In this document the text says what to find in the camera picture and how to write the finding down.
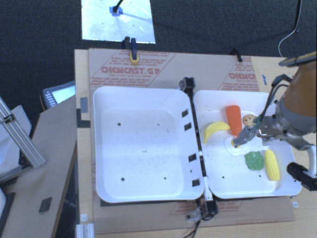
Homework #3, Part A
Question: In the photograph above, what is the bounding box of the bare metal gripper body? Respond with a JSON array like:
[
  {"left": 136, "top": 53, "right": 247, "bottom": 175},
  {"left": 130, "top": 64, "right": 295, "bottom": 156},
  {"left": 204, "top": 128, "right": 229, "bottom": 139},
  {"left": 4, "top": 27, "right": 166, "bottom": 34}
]
[{"left": 256, "top": 115, "right": 307, "bottom": 146}]

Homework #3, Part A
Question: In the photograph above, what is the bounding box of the brown chocolate chip biscuit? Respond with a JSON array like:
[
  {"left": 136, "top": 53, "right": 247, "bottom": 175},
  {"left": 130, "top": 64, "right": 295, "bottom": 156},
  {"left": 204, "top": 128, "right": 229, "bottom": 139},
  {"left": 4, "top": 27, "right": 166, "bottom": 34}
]
[{"left": 242, "top": 114, "right": 256, "bottom": 127}]

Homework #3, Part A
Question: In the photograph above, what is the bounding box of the white fried egg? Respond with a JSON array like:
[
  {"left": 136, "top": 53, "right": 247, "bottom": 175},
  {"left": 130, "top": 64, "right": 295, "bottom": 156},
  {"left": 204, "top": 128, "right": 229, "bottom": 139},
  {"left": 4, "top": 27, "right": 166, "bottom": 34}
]
[{"left": 223, "top": 136, "right": 269, "bottom": 157}]

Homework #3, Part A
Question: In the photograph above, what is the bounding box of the orange carrot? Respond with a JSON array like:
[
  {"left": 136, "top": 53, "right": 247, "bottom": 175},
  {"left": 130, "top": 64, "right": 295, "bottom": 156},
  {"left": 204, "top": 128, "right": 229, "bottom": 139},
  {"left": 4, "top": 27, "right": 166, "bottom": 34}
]
[{"left": 225, "top": 105, "right": 243, "bottom": 139}]

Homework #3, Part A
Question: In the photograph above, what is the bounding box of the green lettuce leaf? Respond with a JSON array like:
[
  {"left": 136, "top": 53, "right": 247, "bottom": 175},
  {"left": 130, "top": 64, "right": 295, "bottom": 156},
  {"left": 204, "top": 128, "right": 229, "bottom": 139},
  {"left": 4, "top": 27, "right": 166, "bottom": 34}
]
[{"left": 244, "top": 151, "right": 265, "bottom": 171}]

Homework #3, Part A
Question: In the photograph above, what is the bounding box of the yellow banana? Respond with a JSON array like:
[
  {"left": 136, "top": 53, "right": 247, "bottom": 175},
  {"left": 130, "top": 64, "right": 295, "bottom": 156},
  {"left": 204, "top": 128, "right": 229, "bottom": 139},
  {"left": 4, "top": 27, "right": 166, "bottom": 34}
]
[{"left": 203, "top": 121, "right": 231, "bottom": 144}]

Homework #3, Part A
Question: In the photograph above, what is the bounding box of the yellow corn cob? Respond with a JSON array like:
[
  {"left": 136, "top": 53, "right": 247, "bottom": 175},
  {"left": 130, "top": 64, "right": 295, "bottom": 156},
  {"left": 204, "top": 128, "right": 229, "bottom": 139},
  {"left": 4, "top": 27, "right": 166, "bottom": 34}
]
[{"left": 264, "top": 149, "right": 281, "bottom": 181}]

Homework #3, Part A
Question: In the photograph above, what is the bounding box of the thin black and white rod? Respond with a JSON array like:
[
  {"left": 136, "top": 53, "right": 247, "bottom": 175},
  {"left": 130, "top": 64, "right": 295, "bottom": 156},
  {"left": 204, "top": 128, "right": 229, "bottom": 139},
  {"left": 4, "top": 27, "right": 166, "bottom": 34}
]
[{"left": 187, "top": 88, "right": 213, "bottom": 209}]

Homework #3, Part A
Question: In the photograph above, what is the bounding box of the white plastic tray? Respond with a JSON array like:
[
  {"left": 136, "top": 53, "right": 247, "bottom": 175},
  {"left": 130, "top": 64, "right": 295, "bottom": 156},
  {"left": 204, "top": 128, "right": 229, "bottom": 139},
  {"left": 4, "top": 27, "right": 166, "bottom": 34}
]
[
  {"left": 93, "top": 85, "right": 206, "bottom": 204},
  {"left": 193, "top": 90, "right": 303, "bottom": 200}
]

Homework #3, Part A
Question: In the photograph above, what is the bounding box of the brown cardboard board red print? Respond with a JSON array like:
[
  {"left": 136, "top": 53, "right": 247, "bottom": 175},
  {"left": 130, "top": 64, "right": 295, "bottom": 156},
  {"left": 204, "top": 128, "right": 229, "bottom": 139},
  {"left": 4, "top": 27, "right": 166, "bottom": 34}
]
[{"left": 88, "top": 48, "right": 296, "bottom": 235}]

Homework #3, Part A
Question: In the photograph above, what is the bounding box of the black cylinder on white bracket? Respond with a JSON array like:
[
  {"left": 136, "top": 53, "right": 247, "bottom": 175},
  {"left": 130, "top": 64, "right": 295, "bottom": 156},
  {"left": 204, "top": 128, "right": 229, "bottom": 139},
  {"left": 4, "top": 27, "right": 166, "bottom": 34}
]
[{"left": 286, "top": 145, "right": 317, "bottom": 191}]

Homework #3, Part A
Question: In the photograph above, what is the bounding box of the black block with thin wires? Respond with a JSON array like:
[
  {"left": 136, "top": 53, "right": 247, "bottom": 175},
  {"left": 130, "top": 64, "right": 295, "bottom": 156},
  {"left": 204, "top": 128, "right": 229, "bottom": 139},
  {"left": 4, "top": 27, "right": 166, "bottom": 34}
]
[
  {"left": 198, "top": 199, "right": 220, "bottom": 221},
  {"left": 178, "top": 77, "right": 196, "bottom": 93}
]

